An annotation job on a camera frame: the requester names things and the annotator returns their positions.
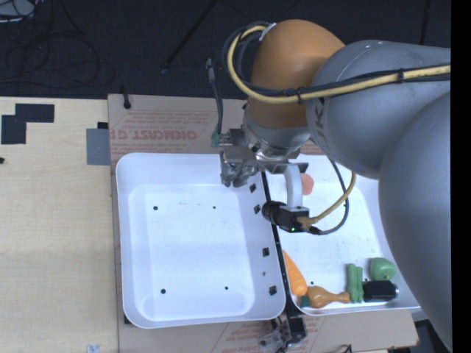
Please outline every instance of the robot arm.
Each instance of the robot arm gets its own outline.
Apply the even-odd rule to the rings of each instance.
[[[248,82],[234,59],[240,43],[255,39]],[[223,183],[237,187],[258,171],[283,174],[288,203],[266,204],[263,215],[280,227],[295,227],[292,232],[312,232],[313,218],[298,205],[305,167],[289,162],[306,141],[352,171],[344,200],[355,174],[378,179],[392,254],[453,350],[450,49],[378,40],[345,46],[316,24],[288,20],[244,28],[229,39],[224,56],[227,72],[248,99],[243,125],[222,135]]]

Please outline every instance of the dark background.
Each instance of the dark background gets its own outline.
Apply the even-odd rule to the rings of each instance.
[[[345,44],[451,47],[451,0],[216,0],[181,50],[212,0],[30,1],[32,17],[0,16],[2,96],[105,99],[125,86],[129,94],[213,97],[207,57],[254,21],[313,21]],[[245,98],[217,75],[223,98]]]

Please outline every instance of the plastic tray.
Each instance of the plastic tray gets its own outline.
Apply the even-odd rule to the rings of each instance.
[[[123,306],[141,328],[275,318],[286,294],[261,175],[217,154],[132,153],[116,167]]]
[[[314,179],[314,189],[303,196],[303,205],[310,209],[309,215],[319,215],[342,194],[336,172],[326,156],[301,154],[293,163],[308,163],[307,174]],[[339,170],[348,187],[351,172],[341,165]],[[272,200],[286,202],[286,184],[283,175],[267,174]],[[331,293],[347,289],[347,264],[354,263],[363,268],[364,279],[369,278],[369,261],[373,257],[385,257],[395,263],[390,252],[378,206],[378,181],[362,176],[356,177],[355,187],[349,196],[350,211],[345,224],[329,235],[288,233],[279,229],[283,250],[297,264],[308,286],[318,285]],[[336,226],[344,215],[344,206],[338,207],[315,226],[330,229]],[[388,302],[361,302],[343,304],[330,303],[323,308],[303,307],[308,315],[328,315],[382,309],[419,309],[399,270],[391,280],[399,289],[396,299]],[[300,298],[291,295],[300,306]]]

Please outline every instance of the orange toy carrot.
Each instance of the orange toy carrot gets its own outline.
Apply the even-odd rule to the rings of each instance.
[[[289,288],[295,296],[304,296],[308,292],[308,284],[304,280],[304,276],[298,269],[294,261],[283,251],[285,259],[286,273],[288,274]]]

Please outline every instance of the yellow cable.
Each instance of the yellow cable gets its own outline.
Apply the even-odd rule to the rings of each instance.
[[[331,88],[327,90],[315,91],[315,92],[310,92],[310,93],[301,93],[299,96],[298,95],[296,96],[265,96],[263,94],[259,94],[253,91],[252,89],[248,88],[238,77],[237,72],[234,69],[234,65],[233,65],[233,55],[236,49],[237,42],[240,39],[244,38],[245,36],[253,32],[263,31],[265,30],[265,28],[266,27],[263,25],[256,25],[254,27],[249,28],[248,30],[243,32],[241,35],[234,38],[234,40],[230,44],[229,49],[227,51],[227,68],[228,68],[230,77],[233,79],[237,87],[240,90],[242,90],[244,93],[246,93],[248,97],[251,97],[258,101],[262,101],[266,103],[273,103],[273,104],[294,103],[294,102],[299,102],[300,98],[303,101],[305,101],[312,98],[321,98],[321,97],[326,97],[326,96],[333,96],[336,94],[351,93],[353,91],[373,88],[374,86],[385,85],[385,84],[390,84],[392,82],[400,81],[400,74],[396,73],[396,74],[389,74],[385,76],[378,76],[374,79],[357,82],[352,85],[339,86],[337,88]],[[440,74],[448,74],[448,73],[451,73],[451,65],[439,65],[436,67],[416,69],[412,71],[404,71],[402,74],[402,79],[404,80],[415,79],[417,77],[437,76]]]
[[[350,180],[350,185],[345,190],[344,194],[329,208],[327,208],[320,215],[315,217],[298,217],[297,221],[302,225],[303,228],[309,228],[312,224],[317,223],[319,220],[323,219],[326,215],[331,214],[341,203],[343,203],[347,197],[351,194],[353,186],[355,185],[356,174],[352,171],[352,180]]]

